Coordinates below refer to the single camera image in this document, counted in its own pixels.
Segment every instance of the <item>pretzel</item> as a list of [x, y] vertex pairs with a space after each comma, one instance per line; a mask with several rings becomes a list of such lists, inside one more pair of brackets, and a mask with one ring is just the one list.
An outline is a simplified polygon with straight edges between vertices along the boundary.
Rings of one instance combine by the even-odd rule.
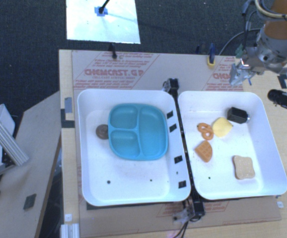
[[202, 138], [205, 140], [211, 140], [214, 136], [212, 127], [204, 122], [199, 123], [198, 126], [198, 131], [201, 132]]

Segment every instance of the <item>dark floor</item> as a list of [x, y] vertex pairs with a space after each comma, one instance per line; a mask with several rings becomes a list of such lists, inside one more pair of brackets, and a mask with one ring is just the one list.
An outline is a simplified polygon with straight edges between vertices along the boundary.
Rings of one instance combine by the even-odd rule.
[[[135, 0], [141, 44], [131, 52], [193, 54], [201, 41], [218, 54], [243, 30], [247, 0]], [[253, 17], [253, 27], [262, 22]], [[223, 54], [234, 55], [242, 37]], [[59, 90], [58, 50], [106, 50], [108, 44], [66, 39], [66, 0], [0, 0], [0, 104], [19, 115]]]

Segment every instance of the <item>blue plate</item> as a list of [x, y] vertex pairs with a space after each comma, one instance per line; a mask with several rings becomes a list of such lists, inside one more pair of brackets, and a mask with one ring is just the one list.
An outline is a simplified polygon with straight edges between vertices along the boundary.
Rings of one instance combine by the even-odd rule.
[[164, 114], [145, 104], [115, 106], [109, 114], [108, 138], [113, 152], [130, 160], [156, 160], [168, 149]]

